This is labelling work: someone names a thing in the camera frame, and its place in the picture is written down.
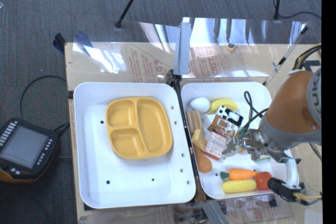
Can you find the white plastic tray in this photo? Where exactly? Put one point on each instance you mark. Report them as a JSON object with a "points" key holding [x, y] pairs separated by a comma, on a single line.
{"points": [[228, 91], [136, 181]]}

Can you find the tan bread sticks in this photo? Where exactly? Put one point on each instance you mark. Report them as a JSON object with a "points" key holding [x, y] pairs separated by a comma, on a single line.
{"points": [[194, 120]]}

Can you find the yellow banana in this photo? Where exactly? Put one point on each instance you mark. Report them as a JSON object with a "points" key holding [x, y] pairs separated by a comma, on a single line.
{"points": [[223, 104]]}

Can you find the orange carrot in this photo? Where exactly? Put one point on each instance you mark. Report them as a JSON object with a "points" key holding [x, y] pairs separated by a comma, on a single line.
{"points": [[241, 174]]}

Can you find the yellow corn cob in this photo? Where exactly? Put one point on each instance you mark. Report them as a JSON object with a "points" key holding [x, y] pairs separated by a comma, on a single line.
{"points": [[239, 186]]}

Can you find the orange and white carton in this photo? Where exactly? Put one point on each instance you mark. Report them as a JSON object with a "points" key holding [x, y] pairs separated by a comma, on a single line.
{"points": [[223, 126]]}

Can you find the orange and white packet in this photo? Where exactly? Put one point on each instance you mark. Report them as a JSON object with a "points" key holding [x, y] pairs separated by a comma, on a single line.
{"points": [[215, 145]]}

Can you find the brown cardboard board red print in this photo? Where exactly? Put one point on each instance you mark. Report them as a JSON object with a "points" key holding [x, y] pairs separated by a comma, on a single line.
{"points": [[147, 63]]}

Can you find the yellow cheese wedge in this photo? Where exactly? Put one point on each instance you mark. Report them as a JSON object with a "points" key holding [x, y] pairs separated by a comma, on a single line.
{"points": [[199, 140]]}

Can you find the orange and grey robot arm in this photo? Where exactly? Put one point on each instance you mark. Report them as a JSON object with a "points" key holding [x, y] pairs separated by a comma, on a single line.
{"points": [[291, 110]]}

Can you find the black cylinder on white bracket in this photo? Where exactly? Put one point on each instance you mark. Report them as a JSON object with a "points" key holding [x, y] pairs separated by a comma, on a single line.
{"points": [[282, 187]]}

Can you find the yellow divided plate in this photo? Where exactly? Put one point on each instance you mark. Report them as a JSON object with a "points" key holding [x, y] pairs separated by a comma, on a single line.
{"points": [[153, 126]]}

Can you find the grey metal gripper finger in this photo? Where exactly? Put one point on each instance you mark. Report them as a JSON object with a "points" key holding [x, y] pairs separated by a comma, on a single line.
{"points": [[232, 148], [259, 156]]}

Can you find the white egg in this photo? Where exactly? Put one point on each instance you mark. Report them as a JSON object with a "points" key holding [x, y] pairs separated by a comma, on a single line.
{"points": [[199, 104]]}

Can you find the black and white carton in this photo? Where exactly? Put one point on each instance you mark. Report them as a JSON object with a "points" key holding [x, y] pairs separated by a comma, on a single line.
{"points": [[231, 114]]}

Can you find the orange chicken drumstick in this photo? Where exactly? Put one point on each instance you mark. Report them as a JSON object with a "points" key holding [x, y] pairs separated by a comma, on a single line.
{"points": [[203, 162]]}

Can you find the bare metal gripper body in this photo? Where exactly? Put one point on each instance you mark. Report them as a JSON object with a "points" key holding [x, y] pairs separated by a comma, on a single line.
{"points": [[253, 140]]}

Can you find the red tomato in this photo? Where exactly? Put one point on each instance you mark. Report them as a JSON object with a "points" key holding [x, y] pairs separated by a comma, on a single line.
{"points": [[262, 179]]}

